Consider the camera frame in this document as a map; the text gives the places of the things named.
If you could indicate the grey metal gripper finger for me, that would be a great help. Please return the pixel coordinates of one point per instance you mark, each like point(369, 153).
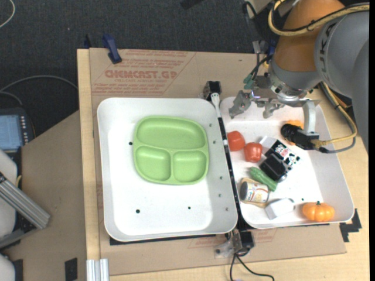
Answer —
point(240, 102)
point(271, 108)

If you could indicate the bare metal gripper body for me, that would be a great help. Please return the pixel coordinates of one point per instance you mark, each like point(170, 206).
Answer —
point(263, 89)

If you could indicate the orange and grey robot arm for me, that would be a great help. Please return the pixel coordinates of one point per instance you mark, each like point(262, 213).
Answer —
point(304, 39)

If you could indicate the orange toy fruit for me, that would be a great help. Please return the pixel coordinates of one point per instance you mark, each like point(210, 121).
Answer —
point(294, 123)

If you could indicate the thin black and white rod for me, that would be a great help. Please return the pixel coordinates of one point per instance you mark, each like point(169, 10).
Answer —
point(225, 139)

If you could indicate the white carton with cow print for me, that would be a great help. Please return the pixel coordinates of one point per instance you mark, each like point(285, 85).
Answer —
point(285, 152)

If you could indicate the orange-red toy pepper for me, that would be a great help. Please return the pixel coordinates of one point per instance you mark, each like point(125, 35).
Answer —
point(253, 152)

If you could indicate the black box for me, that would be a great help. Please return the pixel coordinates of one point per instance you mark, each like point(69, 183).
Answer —
point(272, 167)

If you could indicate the green toy vegetable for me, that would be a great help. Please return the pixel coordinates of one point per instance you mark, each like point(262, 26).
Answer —
point(263, 178)

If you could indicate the white plastic tray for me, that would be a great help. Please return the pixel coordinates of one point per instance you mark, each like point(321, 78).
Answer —
point(164, 209)
point(319, 174)

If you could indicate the green divided plate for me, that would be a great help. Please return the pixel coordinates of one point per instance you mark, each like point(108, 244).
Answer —
point(170, 148)

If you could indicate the small white printed can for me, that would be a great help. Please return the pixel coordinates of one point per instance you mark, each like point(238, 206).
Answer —
point(256, 192)

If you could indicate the brown cardboard board red print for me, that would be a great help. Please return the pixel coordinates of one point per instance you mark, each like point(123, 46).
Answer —
point(146, 69)

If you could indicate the white box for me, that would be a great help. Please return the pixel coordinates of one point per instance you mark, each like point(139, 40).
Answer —
point(279, 209)

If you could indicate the orange toy pumpkin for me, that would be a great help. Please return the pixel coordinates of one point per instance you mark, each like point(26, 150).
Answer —
point(317, 212)

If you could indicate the black cylinder on white bracket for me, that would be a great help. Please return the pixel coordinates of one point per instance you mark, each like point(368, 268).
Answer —
point(300, 135)

